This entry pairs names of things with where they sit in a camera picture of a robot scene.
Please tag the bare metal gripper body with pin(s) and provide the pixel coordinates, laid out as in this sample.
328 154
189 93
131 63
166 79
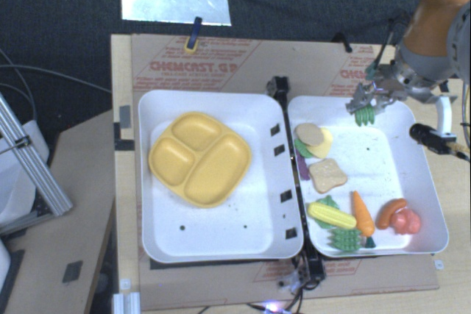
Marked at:
408 84

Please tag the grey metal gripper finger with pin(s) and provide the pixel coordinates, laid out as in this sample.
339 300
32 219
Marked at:
383 102
360 99

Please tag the green pea pods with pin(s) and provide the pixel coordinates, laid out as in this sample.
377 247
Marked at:
346 239
365 117

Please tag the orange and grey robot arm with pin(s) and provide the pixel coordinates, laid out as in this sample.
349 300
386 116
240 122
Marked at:
428 22

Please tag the yellow cheese slice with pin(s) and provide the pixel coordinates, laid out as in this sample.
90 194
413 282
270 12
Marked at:
324 147

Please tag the brown round biscuit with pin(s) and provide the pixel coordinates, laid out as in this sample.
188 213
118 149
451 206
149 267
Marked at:
310 134

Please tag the white plastic tray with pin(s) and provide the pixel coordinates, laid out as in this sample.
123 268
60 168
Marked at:
221 228
371 165

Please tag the green lettuce leaf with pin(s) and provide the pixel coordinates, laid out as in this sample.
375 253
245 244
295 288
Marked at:
301 149

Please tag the brown bread slice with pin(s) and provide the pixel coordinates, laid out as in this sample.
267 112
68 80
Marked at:
327 175

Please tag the purple grapes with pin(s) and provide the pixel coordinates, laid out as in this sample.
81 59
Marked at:
303 169

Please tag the thin black and white rod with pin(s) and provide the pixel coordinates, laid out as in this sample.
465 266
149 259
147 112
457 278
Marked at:
294 165

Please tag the orange sausage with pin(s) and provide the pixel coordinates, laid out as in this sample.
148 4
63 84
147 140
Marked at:
390 211

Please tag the orange carrot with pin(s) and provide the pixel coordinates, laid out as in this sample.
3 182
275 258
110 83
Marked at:
362 215

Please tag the yellow corn with green husk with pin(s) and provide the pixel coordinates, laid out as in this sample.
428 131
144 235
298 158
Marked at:
331 215

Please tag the pink toy meat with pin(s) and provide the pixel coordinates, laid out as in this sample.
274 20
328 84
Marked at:
406 222

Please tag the brown cardboard board red print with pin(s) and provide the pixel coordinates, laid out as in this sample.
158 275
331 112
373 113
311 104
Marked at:
221 59

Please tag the yellow divided plate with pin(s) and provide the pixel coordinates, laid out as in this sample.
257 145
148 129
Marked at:
200 158

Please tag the black cylinder on white bracket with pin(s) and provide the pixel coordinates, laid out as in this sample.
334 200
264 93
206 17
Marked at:
428 134

